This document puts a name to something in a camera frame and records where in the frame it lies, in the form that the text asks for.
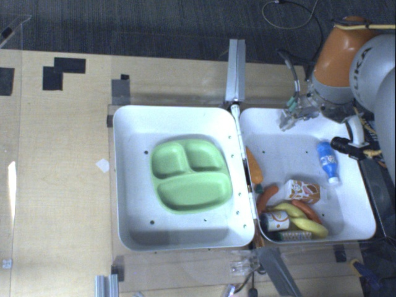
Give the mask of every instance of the water bottle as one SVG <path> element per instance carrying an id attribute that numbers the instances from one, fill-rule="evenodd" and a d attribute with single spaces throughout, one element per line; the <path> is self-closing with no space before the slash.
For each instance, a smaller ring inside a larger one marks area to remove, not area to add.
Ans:
<path id="1" fill-rule="evenodd" d="M 337 177 L 337 160 L 335 159 L 334 151 L 328 142 L 320 142 L 317 147 L 317 152 L 319 153 L 319 160 L 323 170 L 329 177 L 328 182 L 330 184 L 339 183 L 339 178 Z"/>

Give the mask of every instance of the carrot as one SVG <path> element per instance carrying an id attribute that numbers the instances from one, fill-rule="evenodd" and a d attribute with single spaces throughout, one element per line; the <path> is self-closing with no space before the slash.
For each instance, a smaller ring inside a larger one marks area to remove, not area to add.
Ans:
<path id="1" fill-rule="evenodd" d="M 254 158 L 252 152 L 246 147 L 247 162 L 249 163 L 250 176 L 252 178 L 252 183 L 258 185 L 262 182 L 264 177 L 257 160 Z"/>
<path id="2" fill-rule="evenodd" d="M 317 214 L 315 213 L 315 211 L 313 211 L 310 206 L 308 206 L 307 204 L 305 204 L 302 201 L 293 199 L 291 201 L 292 205 L 295 205 L 297 208 L 299 208 L 302 212 L 304 212 L 307 216 L 308 219 L 315 221 L 317 223 L 322 224 L 322 221 L 319 219 L 319 217 L 317 216 Z"/>
<path id="3" fill-rule="evenodd" d="M 279 188 L 277 185 L 272 185 L 268 187 L 258 198 L 257 200 L 257 211 L 259 215 L 262 212 L 265 212 L 267 208 L 267 202 L 270 200 L 270 198 L 275 195 L 279 191 Z"/>

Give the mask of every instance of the wooden table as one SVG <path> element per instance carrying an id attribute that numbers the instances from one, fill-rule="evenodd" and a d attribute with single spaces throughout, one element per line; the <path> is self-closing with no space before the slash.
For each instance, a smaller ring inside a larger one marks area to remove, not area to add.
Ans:
<path id="1" fill-rule="evenodd" d="M 14 54 L 8 51 L 7 56 Z M 53 66 L 54 57 L 85 58 L 86 72 L 64 74 L 63 91 L 43 91 L 43 66 Z M 109 160 L 106 117 L 112 79 L 128 74 L 136 98 L 173 93 L 221 100 L 226 71 L 225 62 L 24 51 L 13 266 L 11 279 L 7 270 L 1 270 L 0 295 L 8 295 L 7 281 L 11 281 L 12 297 L 93 296 L 95 276 L 109 275 L 116 241 L 110 175 L 96 162 Z M 279 106 L 292 93 L 293 81 L 285 66 L 246 66 L 248 98 Z M 10 98 L 0 101 L 1 127 L 6 124 Z M 348 260 L 361 259 L 356 244 L 346 248 Z M 347 263 L 335 262 L 332 246 L 282 252 L 304 296 L 363 295 Z M 135 290 L 120 283 L 125 291 L 120 296 L 141 290 L 146 297 L 217 297 L 228 281 L 241 281 L 229 273 L 235 256 L 228 251 L 211 252 L 214 258 L 204 263 L 200 251 L 188 252 L 189 258 L 184 253 L 130 254 L 140 261 L 133 282 L 138 284 Z M 267 275 L 256 276 L 256 287 L 259 296 L 277 296 Z M 248 288 L 238 296 L 247 296 Z"/>

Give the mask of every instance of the green plate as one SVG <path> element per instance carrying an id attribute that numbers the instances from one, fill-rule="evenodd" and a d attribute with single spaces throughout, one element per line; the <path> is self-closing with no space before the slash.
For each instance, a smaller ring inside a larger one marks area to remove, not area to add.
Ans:
<path id="1" fill-rule="evenodd" d="M 158 199 L 174 213 L 206 211 L 232 196 L 223 155 L 207 140 L 174 140 L 156 146 L 151 174 Z"/>

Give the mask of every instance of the yellow banana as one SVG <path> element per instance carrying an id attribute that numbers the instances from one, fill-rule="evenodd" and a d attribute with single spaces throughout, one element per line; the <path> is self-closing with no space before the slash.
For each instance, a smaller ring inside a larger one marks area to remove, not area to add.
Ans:
<path id="1" fill-rule="evenodd" d="M 324 239 L 329 234 L 329 231 L 322 225 L 307 218 L 293 218 L 290 217 L 292 224 L 296 225 L 299 229 L 310 231 L 313 236 Z"/>
<path id="2" fill-rule="evenodd" d="M 299 208 L 297 208 L 295 205 L 291 205 L 287 202 L 282 202 L 281 204 L 278 204 L 272 208 L 268 208 L 268 211 L 285 211 L 287 212 L 287 215 L 289 217 L 293 218 L 306 218 L 305 213 L 302 212 Z"/>

